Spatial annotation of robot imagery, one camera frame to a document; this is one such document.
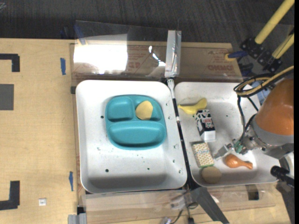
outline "wooden surface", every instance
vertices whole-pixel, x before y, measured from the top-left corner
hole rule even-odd
[[[14,84],[14,110],[0,111],[0,200],[8,199],[9,182],[20,180],[18,209],[0,211],[0,223],[67,223],[76,213],[77,170],[73,103],[70,94],[68,40],[0,39],[0,53],[17,53],[21,71],[11,72],[11,61],[0,60],[0,84]],[[66,60],[62,75],[60,58]],[[74,191],[69,173],[73,172]],[[47,198],[46,206],[38,206]],[[275,206],[225,211],[230,223],[289,224],[277,190]],[[207,214],[193,216],[195,223],[211,221]],[[161,219],[124,224],[159,224]],[[187,223],[186,216],[178,224]]]

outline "yellow tube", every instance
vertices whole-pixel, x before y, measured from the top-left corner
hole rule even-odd
[[[284,15],[290,10],[290,8],[294,5],[295,0],[284,0],[277,11],[273,14],[264,28],[260,31],[260,33],[256,36],[255,42],[257,44],[262,44],[270,32],[276,27],[276,25],[280,22],[280,20],[284,17]]]
[[[272,53],[275,59],[279,59],[293,44],[295,40],[295,33],[289,35]]]

